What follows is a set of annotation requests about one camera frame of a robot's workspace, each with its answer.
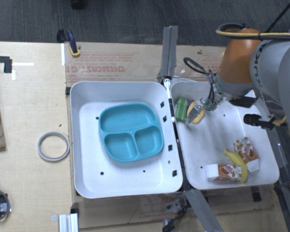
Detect orange and white carton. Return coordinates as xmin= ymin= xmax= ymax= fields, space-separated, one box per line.
xmin=232 ymin=136 xmax=261 ymax=174
xmin=205 ymin=163 xmax=244 ymax=182

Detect grey handled scissors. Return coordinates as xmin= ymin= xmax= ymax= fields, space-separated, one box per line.
xmin=0 ymin=151 xmax=12 ymax=221

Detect small yellow banana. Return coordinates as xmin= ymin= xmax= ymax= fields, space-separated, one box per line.
xmin=186 ymin=101 xmax=206 ymax=125

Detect blue divided plate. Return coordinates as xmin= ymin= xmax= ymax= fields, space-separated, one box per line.
xmin=98 ymin=102 xmax=165 ymax=163

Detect black block with thin wires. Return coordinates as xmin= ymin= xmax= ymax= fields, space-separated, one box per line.
xmin=162 ymin=199 xmax=188 ymax=232

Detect green plastic bottle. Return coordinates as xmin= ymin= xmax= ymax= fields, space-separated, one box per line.
xmin=174 ymin=96 xmax=189 ymax=122

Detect white tape roll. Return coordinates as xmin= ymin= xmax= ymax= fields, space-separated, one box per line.
xmin=37 ymin=131 xmax=71 ymax=163

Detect black cylinder on white bracket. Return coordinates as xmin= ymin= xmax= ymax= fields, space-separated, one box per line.
xmin=243 ymin=98 xmax=276 ymax=131

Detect black caster wheel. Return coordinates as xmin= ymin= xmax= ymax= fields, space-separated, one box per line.
xmin=70 ymin=0 xmax=86 ymax=10

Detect white plastic tray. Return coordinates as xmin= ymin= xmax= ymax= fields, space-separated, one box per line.
xmin=69 ymin=81 xmax=184 ymax=200
xmin=170 ymin=81 xmax=280 ymax=191

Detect long yellow banana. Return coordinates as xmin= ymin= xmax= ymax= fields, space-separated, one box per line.
xmin=223 ymin=149 xmax=249 ymax=184

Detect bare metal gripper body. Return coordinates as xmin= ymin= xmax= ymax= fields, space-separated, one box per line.
xmin=189 ymin=85 xmax=227 ymax=118

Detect brown cardboard board red print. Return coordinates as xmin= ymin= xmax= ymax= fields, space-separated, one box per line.
xmin=64 ymin=41 xmax=276 ymax=230

